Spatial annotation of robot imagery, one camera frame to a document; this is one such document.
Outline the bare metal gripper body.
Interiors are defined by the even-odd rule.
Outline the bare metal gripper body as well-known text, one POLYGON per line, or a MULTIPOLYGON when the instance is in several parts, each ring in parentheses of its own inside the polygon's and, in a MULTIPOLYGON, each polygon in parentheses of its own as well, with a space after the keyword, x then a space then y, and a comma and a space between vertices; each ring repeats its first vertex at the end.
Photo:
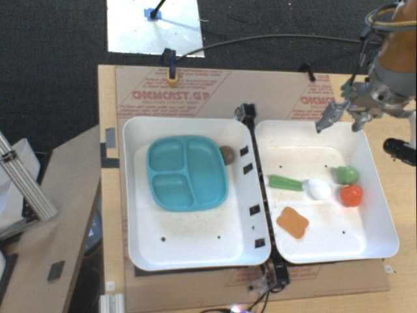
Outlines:
POLYGON ((354 118, 380 118, 384 114, 408 118, 410 110, 405 107, 416 99, 416 92, 401 94, 384 84, 354 83, 346 99, 349 102, 347 111, 354 118))

